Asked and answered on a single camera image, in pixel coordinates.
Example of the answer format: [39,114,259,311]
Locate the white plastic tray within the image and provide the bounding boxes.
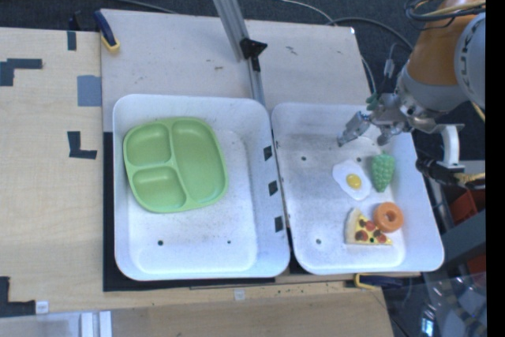
[112,92,291,283]
[270,102,446,276]

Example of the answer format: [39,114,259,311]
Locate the green grapes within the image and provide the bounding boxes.
[370,151,397,194]

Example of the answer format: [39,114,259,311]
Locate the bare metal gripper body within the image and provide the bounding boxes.
[369,92,450,135]

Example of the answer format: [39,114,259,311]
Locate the green divided plate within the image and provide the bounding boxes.
[122,116,230,215]

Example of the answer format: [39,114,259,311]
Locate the yellow pizza slice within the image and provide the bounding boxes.
[343,207,395,247]

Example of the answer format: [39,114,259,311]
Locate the white and yellow fried egg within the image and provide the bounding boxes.
[331,159,373,202]

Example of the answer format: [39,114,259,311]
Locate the black cylinder on white bracket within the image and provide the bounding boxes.
[413,123,467,183]

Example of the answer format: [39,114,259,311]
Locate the orange doughnut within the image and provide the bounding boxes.
[372,201,405,234]

